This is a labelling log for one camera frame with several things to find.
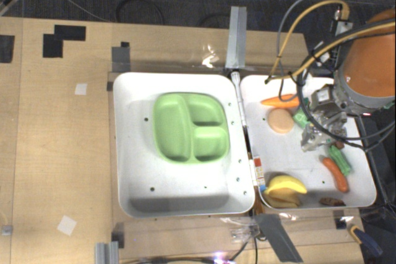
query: wooden table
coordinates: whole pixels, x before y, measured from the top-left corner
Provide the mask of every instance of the wooden table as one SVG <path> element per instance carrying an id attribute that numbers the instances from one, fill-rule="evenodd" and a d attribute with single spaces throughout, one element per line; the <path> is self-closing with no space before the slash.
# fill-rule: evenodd
<path id="1" fill-rule="evenodd" d="M 43 58 L 43 34 L 53 34 L 56 24 L 86 26 L 86 40 L 64 41 L 62 59 Z M 176 63 L 202 71 L 202 59 L 212 51 L 219 57 L 216 65 L 223 65 L 228 31 L 1 17 L 0 34 L 15 36 L 12 63 L 0 64 L 0 221 L 13 225 L 11 236 L 0 236 L 0 263 L 93 263 L 95 243 L 111 240 L 118 205 L 111 187 L 106 90 L 111 48 L 129 42 L 132 65 L 151 62 L 171 71 Z M 248 32 L 247 65 L 270 66 L 275 39 L 275 33 Z M 303 36 L 293 35 L 283 64 L 296 67 L 305 55 Z M 79 83 L 87 84 L 85 95 L 75 94 Z M 358 210 L 345 215 L 361 226 Z M 77 222 L 70 236 L 57 229 L 63 216 Z M 285 227 L 305 263 L 363 262 L 347 231 L 335 229 L 331 211 L 300 211 L 298 217 L 305 220 Z M 209 221 L 220 223 L 215 217 Z M 144 236 L 148 227 L 132 225 L 131 230 Z M 160 234 L 169 237 L 169 231 Z M 230 244 L 229 234 L 221 236 L 231 246 L 224 251 L 239 248 Z M 202 248 L 206 233 L 196 231 L 194 237 L 178 246 L 186 250 L 183 255 L 212 251 Z M 161 241 L 162 249 L 176 243 Z M 279 263 L 268 242 L 259 248 L 259 263 Z M 139 244 L 144 256 L 151 251 Z M 124 259 L 136 255 L 120 254 Z M 252 262 L 249 244 L 238 263 Z"/>

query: green plate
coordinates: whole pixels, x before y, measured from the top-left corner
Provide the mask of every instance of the green plate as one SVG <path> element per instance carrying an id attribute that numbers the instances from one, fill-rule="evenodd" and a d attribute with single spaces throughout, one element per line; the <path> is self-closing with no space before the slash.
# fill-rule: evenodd
<path id="1" fill-rule="evenodd" d="M 157 151 L 175 163 L 219 160 L 230 150 L 225 113 L 213 97 L 198 93 L 167 93 L 153 110 Z"/>

